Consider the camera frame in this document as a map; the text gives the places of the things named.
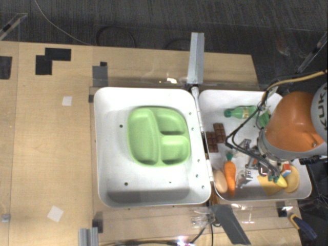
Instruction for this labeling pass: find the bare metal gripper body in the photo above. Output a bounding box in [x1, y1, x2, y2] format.
[246, 149, 282, 179]

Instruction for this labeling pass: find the orange carrot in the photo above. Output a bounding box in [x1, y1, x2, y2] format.
[223, 151, 237, 197]

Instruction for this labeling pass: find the red white blue carton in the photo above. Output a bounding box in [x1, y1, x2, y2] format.
[280, 162, 292, 178]

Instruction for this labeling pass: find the yellow cheese wedge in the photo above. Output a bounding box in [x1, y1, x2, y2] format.
[257, 174, 282, 197]

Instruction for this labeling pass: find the beige bread roll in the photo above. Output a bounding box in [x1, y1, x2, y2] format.
[213, 169, 229, 194]

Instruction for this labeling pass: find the green leafy toy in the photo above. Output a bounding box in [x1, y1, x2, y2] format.
[256, 110, 270, 128]

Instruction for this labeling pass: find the brown chocolate bar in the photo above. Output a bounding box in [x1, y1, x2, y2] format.
[205, 131, 219, 153]
[213, 122, 227, 145]

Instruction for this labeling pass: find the tan round biscuit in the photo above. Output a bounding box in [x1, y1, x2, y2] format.
[283, 165, 300, 194]

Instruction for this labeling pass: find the green plastic bottle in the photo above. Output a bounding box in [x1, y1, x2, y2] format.
[223, 106, 260, 119]

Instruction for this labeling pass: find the white plastic tray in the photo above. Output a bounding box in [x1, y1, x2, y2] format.
[93, 87, 212, 209]
[198, 89, 313, 202]

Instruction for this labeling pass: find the green divided plate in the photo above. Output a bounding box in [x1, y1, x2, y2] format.
[127, 106, 192, 167]

